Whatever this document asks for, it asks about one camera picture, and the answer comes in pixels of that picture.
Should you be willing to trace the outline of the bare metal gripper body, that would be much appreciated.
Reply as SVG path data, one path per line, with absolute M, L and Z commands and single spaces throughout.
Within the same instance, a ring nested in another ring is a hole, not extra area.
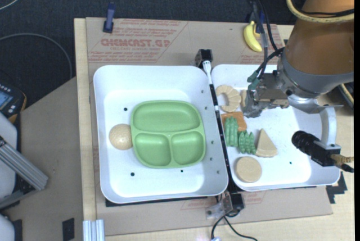
M 267 102 L 266 110 L 293 107 L 305 113 L 319 113 L 317 97 L 317 93 L 303 89 L 279 71 L 264 74 L 254 89 L 254 105 Z

